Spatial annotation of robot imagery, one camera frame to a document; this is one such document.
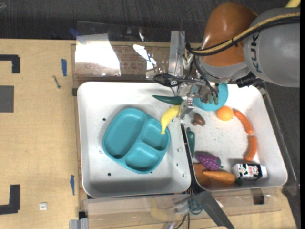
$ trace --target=orange fruit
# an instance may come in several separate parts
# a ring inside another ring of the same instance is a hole
[[[217,110],[217,117],[223,121],[229,121],[233,118],[233,109],[228,106],[222,106]]]

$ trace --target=wooden table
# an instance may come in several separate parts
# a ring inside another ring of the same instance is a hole
[[[20,185],[20,209],[0,215],[0,228],[67,229],[70,219],[78,219],[80,190],[71,67],[74,44],[0,39],[0,54],[20,57],[20,73],[12,74],[10,61],[0,61],[0,85],[14,86],[14,112],[0,113],[0,205],[9,203],[10,185]],[[62,59],[67,61],[67,76],[63,76]],[[75,178],[75,194],[71,176]],[[280,189],[276,190],[280,210],[229,216],[235,228],[296,228]],[[40,210],[42,202],[47,202],[47,210]],[[191,221],[192,229],[210,227],[215,227],[211,219]]]

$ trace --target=yellow banana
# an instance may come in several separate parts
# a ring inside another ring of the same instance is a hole
[[[162,127],[161,134],[165,134],[166,127],[168,126],[170,121],[178,115],[179,109],[180,109],[180,105],[175,105],[174,107],[171,107],[164,112],[160,120]]]

